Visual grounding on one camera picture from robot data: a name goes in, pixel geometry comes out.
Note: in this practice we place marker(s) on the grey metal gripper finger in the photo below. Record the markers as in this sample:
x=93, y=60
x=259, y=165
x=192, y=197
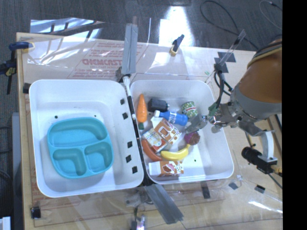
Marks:
x=192, y=129
x=198, y=120

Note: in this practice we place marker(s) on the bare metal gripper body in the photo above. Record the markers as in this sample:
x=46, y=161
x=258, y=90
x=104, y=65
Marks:
x=226, y=116

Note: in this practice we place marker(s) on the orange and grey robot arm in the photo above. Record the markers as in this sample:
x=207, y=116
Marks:
x=261, y=85

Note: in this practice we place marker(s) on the purple grapes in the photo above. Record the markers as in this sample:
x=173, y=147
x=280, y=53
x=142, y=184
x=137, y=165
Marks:
x=192, y=138

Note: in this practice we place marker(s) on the green and red small can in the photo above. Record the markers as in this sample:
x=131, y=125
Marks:
x=189, y=109

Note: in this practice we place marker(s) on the blue bottle white cap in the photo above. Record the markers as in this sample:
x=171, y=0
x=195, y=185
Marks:
x=176, y=118

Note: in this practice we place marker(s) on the large orange and white carton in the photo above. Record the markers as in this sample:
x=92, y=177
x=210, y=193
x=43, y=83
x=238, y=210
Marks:
x=166, y=130

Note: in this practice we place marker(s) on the yellow banana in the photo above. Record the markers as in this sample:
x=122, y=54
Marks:
x=175, y=154

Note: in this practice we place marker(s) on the white plastic tray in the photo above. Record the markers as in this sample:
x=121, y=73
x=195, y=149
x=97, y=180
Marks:
x=211, y=157
x=72, y=97

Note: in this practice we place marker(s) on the small white and orange carton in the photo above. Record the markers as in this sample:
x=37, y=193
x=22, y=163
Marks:
x=154, y=140

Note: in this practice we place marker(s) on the black rectangular box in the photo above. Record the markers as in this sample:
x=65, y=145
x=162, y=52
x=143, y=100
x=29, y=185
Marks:
x=157, y=105

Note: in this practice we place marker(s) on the flat orange and white carton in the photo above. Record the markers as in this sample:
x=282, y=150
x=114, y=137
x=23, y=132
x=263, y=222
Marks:
x=165, y=168

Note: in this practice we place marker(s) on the orange sausage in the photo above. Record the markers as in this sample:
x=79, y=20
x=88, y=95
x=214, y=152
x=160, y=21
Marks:
x=148, y=151

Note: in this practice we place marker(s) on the orange carrot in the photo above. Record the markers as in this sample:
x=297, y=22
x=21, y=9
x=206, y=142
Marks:
x=141, y=109

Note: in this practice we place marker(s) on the blue divided plate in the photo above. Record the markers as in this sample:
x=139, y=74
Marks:
x=79, y=147

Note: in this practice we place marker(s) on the brown cardboard board red print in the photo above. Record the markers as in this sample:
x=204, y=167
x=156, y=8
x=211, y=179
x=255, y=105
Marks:
x=79, y=61

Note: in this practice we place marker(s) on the black cylinder on white bracket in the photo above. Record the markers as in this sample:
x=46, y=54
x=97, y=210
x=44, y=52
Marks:
x=257, y=158

